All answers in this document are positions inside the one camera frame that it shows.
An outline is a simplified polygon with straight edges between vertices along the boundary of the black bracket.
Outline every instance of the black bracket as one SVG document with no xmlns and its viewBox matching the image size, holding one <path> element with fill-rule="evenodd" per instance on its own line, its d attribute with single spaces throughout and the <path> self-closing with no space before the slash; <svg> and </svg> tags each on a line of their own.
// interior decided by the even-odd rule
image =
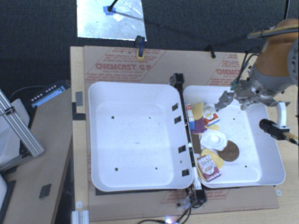
<svg viewBox="0 0 299 224">
<path fill-rule="evenodd" d="M 139 49 L 138 57 L 142 58 L 145 47 L 145 37 L 138 35 L 134 41 L 134 47 Z"/>
<path fill-rule="evenodd" d="M 13 106 L 11 106 L 11 107 L 9 107 L 8 109 L 6 109 L 5 111 L 4 111 L 4 113 L 2 113 L 2 114 L 0 114 L 0 116 L 2 116 L 2 115 L 9 115 L 9 114 L 12 114 L 12 113 L 14 113 L 15 112 L 15 108 L 13 107 Z"/>
<path fill-rule="evenodd" d="M 184 79 L 183 73 L 180 73 L 180 74 L 175 73 L 169 79 L 169 84 L 171 86 L 173 86 L 174 88 L 176 88 L 179 92 L 183 115 L 184 115 L 187 139 L 188 139 L 188 142 L 191 142 L 191 136 L 190 136 L 190 132 L 189 132 L 189 125 L 188 125 L 188 119 L 187 119 L 187 115 L 186 115 L 186 108 L 185 108 L 185 102 L 184 102 L 184 96 L 183 96 L 183 83 L 184 82 L 185 82 L 185 79 Z M 175 123 L 177 123 L 177 122 L 179 122 L 178 117 L 175 119 Z"/>
<path fill-rule="evenodd" d="M 286 140 L 286 136 L 284 135 L 284 133 L 287 133 L 290 131 L 289 128 L 285 128 L 285 129 L 280 129 L 277 126 L 275 126 L 276 123 L 274 123 L 271 120 L 268 119 L 262 119 L 259 122 L 259 126 L 260 128 L 271 135 L 271 137 L 277 139 L 277 140 Z"/>
<path fill-rule="evenodd" d="M 204 49 L 204 51 L 210 51 L 211 52 L 211 57 L 216 58 L 215 52 L 214 52 L 211 45 L 207 45 L 206 48 Z"/>
<path fill-rule="evenodd" d="M 77 113 L 77 104 L 76 104 L 76 102 L 72 102 L 71 106 L 72 106 L 73 120 L 86 120 L 86 114 Z"/>
<path fill-rule="evenodd" d="M 19 149 L 19 154 L 22 155 L 22 158 L 25 158 L 27 156 L 31 156 L 30 152 L 26 148 L 26 146 L 23 144 L 22 141 L 20 141 L 20 149 Z"/>
</svg>

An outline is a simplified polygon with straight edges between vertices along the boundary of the white tray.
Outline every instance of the white tray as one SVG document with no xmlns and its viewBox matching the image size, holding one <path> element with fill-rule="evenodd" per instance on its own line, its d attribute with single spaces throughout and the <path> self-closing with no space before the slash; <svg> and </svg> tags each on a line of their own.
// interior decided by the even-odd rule
<svg viewBox="0 0 299 224">
<path fill-rule="evenodd" d="M 206 102 L 214 105 L 229 87 L 188 86 L 184 90 L 184 99 L 191 105 Z M 217 112 L 220 121 L 216 123 L 220 132 L 234 142 L 240 155 L 233 162 L 224 162 L 221 176 L 206 182 L 209 188 L 228 188 L 242 186 L 276 185 L 285 179 L 285 170 L 274 138 L 259 128 L 262 119 L 268 119 L 266 108 L 262 104 L 251 105 L 242 111 L 234 100 L 231 105 Z"/>
<path fill-rule="evenodd" d="M 95 187 L 102 191 L 184 189 L 192 183 L 175 88 L 97 82 L 89 89 L 89 109 Z"/>
</svg>

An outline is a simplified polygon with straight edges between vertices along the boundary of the black clip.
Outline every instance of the black clip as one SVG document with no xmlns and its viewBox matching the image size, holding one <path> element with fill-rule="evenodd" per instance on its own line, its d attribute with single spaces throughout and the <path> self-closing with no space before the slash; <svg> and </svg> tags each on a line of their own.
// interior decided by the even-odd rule
<svg viewBox="0 0 299 224">
<path fill-rule="evenodd" d="M 12 114 L 13 112 L 15 112 L 15 108 L 13 107 L 13 106 L 11 106 L 11 107 L 9 107 L 8 109 L 6 109 L 5 111 L 4 111 L 4 113 L 2 113 L 2 114 L 0 114 L 0 116 L 2 116 L 2 115 L 9 115 L 9 114 Z"/>
<path fill-rule="evenodd" d="M 72 102 L 71 106 L 72 106 L 73 120 L 86 120 L 86 114 L 77 113 L 76 102 Z"/>
<path fill-rule="evenodd" d="M 204 51 L 210 51 L 211 52 L 211 57 L 216 58 L 215 52 L 214 52 L 211 45 L 207 45 L 206 48 L 204 49 Z"/>
<path fill-rule="evenodd" d="M 174 88 L 180 87 L 181 89 L 183 89 L 184 82 L 185 79 L 183 73 L 174 73 L 169 79 L 169 84 Z"/>
<path fill-rule="evenodd" d="M 138 48 L 137 58 L 144 58 L 144 46 L 145 46 L 145 37 L 138 35 L 134 41 L 134 47 Z"/>
</svg>

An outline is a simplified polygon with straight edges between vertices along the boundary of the black wire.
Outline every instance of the black wire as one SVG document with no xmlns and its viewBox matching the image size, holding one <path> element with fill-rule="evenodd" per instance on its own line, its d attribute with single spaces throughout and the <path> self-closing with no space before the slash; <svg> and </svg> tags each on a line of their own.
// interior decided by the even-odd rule
<svg viewBox="0 0 299 224">
<path fill-rule="evenodd" d="M 246 52 L 245 52 L 245 57 L 244 57 L 244 59 L 243 59 L 242 65 L 241 65 L 240 73 L 239 73 L 238 77 L 236 78 L 236 83 L 239 83 L 239 80 L 240 80 L 240 78 L 241 78 L 241 75 L 242 75 L 242 73 L 244 72 L 244 70 L 246 69 L 246 67 L 247 67 L 247 65 L 248 65 L 248 63 L 249 63 L 249 61 L 250 61 L 250 59 L 251 59 L 253 56 L 258 56 L 257 53 L 254 53 L 254 54 L 251 54 L 251 55 L 248 57 L 248 59 L 246 59 L 247 56 L 248 56 L 248 53 L 249 53 L 252 49 L 250 49 L 249 51 L 246 51 Z"/>
<path fill-rule="evenodd" d="M 289 6 L 290 6 L 290 0 L 285 0 L 285 14 L 284 14 L 284 20 L 287 18 L 289 13 Z"/>
<path fill-rule="evenodd" d="M 26 86 L 26 87 L 20 88 L 10 95 L 9 100 L 11 101 L 12 97 L 20 91 L 23 91 L 26 89 L 45 88 L 45 87 L 46 87 L 45 85 L 33 85 L 33 86 Z"/>
<path fill-rule="evenodd" d="M 184 223 L 186 223 L 186 221 L 188 220 L 188 218 L 189 218 L 190 214 L 191 214 L 191 208 L 189 208 L 189 213 L 188 213 L 188 215 L 187 215 L 187 218 L 186 218 L 186 219 L 185 219 L 185 221 L 183 221 L 181 224 L 184 224 Z"/>
<path fill-rule="evenodd" d="M 182 218 L 186 215 L 186 213 L 188 212 L 189 209 L 187 209 L 187 210 L 183 213 L 183 215 L 181 215 L 181 216 L 176 220 L 176 222 L 179 223 L 179 222 L 182 220 Z"/>
<path fill-rule="evenodd" d="M 298 142 L 295 139 L 290 139 L 289 140 L 292 144 L 296 144 L 297 146 L 299 146 Z"/>
<path fill-rule="evenodd" d="M 193 205 L 192 208 L 197 209 L 197 208 L 200 208 L 201 206 L 202 206 L 202 203 L 199 205 Z"/>
<path fill-rule="evenodd" d="M 165 224 L 165 221 L 163 221 L 163 220 L 154 220 L 154 219 L 145 219 L 145 220 L 142 220 L 142 221 L 138 222 L 138 224 L 141 224 L 141 223 L 144 223 L 144 222 L 156 222 L 156 223 Z"/>
</svg>

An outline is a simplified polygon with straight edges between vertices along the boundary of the yellow object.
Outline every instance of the yellow object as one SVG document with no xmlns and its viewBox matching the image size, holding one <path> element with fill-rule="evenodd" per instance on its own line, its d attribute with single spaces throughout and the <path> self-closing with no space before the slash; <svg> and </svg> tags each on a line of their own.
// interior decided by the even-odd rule
<svg viewBox="0 0 299 224">
<path fill-rule="evenodd" d="M 201 157 L 206 156 L 208 154 L 211 156 L 212 160 L 214 161 L 214 163 L 215 163 L 215 165 L 218 169 L 223 167 L 224 160 L 221 157 L 219 157 L 217 154 L 215 154 L 213 151 L 209 150 L 209 149 L 202 150 Z"/>
<path fill-rule="evenodd" d="M 205 128 L 219 131 L 219 126 L 218 125 L 205 126 Z"/>
<path fill-rule="evenodd" d="M 284 133 L 284 136 L 287 137 L 288 139 L 294 139 L 294 140 L 298 140 L 299 138 L 292 133 Z"/>
<path fill-rule="evenodd" d="M 139 56 L 139 49 L 137 49 L 137 54 L 136 54 L 136 57 L 137 57 L 137 59 L 139 60 L 139 61 L 141 61 L 141 60 L 143 60 L 144 59 L 144 51 L 143 51 L 143 54 L 142 54 L 142 56 Z"/>
<path fill-rule="evenodd" d="M 194 105 L 192 107 L 192 112 L 193 112 L 193 117 L 194 117 L 194 120 L 198 120 L 198 119 L 201 119 L 202 117 L 202 112 L 204 110 L 204 102 L 202 103 L 198 103 L 196 105 Z"/>
</svg>

